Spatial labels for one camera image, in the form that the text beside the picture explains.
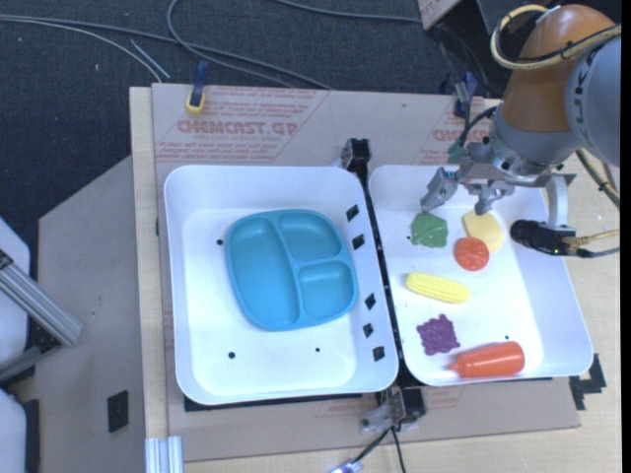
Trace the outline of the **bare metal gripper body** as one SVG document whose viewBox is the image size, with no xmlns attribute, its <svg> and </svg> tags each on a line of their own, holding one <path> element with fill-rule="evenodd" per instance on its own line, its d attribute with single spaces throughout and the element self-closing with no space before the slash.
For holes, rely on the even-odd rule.
<svg viewBox="0 0 631 473">
<path fill-rule="evenodd" d="M 492 140 L 454 144 L 454 164 L 457 182 L 477 196 L 510 195 L 516 187 L 543 188 L 555 177 L 569 185 L 576 177 L 563 172 L 562 165 L 529 161 Z"/>
</svg>

